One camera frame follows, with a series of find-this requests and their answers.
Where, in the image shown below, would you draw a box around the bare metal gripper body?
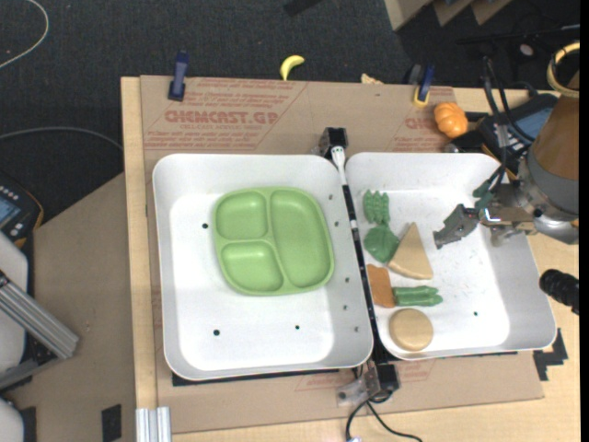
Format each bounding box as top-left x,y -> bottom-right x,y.
478,184 -> 539,238

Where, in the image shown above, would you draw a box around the white plastic tray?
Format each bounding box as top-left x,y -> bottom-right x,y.
151,153 -> 375,382
343,151 -> 559,363

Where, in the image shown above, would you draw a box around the tan triangular bread slice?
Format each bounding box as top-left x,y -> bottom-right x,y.
387,221 -> 435,281

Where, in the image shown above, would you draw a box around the green lettuce leaf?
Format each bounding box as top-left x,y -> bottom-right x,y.
363,224 -> 401,264

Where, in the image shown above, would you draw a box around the green asparagus bundle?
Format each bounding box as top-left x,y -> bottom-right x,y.
391,285 -> 445,308

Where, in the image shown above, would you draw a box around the green pea pods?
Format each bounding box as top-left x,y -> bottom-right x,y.
362,189 -> 392,227

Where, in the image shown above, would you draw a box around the orange toast piece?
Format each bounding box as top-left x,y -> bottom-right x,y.
365,263 -> 398,309

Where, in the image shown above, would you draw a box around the orange pumpkin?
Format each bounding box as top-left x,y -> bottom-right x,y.
433,101 -> 470,140

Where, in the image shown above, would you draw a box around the thin black and white rod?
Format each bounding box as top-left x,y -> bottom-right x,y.
329,146 -> 384,364

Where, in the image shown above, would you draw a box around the tan round biscuit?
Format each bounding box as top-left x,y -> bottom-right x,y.
387,308 -> 435,353

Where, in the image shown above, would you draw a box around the green divided plate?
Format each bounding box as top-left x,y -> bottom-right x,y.
212,186 -> 336,297

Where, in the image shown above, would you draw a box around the brown cardboard board, red print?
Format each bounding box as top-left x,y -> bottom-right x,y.
139,75 -> 547,435

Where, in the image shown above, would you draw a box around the yellow banana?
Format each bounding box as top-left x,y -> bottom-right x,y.
280,54 -> 306,83

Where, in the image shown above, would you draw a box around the black cylinder on white bracket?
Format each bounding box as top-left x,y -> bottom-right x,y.
533,213 -> 580,316

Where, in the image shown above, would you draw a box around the black block with thin wires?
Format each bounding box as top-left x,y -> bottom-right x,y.
366,361 -> 401,393
318,126 -> 350,157

